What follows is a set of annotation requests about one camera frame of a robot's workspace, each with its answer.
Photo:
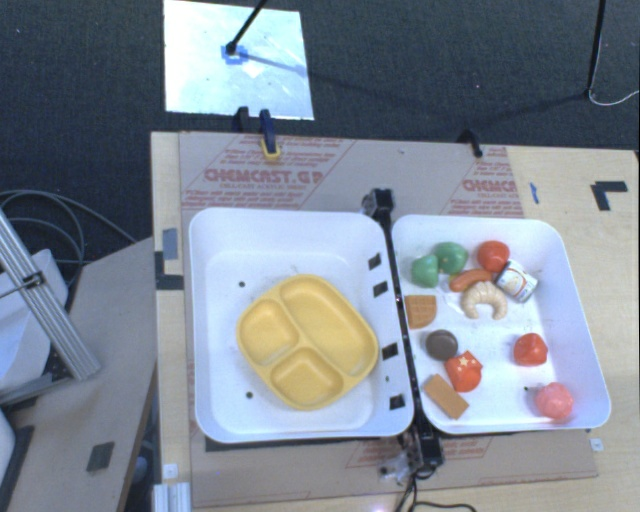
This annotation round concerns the green toy pepper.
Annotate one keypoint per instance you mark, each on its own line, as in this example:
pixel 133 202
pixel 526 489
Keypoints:
pixel 452 256
pixel 426 271

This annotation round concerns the yellow divided plate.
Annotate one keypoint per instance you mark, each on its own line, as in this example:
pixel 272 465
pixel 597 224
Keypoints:
pixel 305 340

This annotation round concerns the beige toy croissant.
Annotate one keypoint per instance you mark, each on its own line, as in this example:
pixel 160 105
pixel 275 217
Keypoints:
pixel 484 299

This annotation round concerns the brown cardboard board red print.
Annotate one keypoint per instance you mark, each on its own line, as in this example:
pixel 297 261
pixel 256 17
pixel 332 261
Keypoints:
pixel 410 170

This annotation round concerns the small white can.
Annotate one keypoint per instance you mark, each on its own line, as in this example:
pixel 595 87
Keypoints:
pixel 517 281

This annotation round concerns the orange toy biscuit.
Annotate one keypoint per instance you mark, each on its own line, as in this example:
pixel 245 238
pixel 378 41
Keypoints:
pixel 446 397

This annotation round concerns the brown toy cookie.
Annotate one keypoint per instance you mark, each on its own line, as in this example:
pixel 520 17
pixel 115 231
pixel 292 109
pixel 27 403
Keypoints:
pixel 442 345

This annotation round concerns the orange toy sausage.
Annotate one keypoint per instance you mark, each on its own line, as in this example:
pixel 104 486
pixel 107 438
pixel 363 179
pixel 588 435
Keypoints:
pixel 470 280

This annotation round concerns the pink toy peach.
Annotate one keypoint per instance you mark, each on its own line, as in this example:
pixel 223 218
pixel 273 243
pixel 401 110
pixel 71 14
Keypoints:
pixel 554 401

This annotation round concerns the white plastic tray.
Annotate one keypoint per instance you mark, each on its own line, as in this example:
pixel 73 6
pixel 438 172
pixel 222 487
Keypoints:
pixel 555 310
pixel 280 240

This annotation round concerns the red toy tomato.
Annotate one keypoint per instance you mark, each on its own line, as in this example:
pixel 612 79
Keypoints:
pixel 492 255

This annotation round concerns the orange toy waffle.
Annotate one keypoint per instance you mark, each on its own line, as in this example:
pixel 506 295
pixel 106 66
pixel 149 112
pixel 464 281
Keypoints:
pixel 420 310

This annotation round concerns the thin black rod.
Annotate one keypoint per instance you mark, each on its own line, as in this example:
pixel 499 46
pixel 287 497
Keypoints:
pixel 400 300

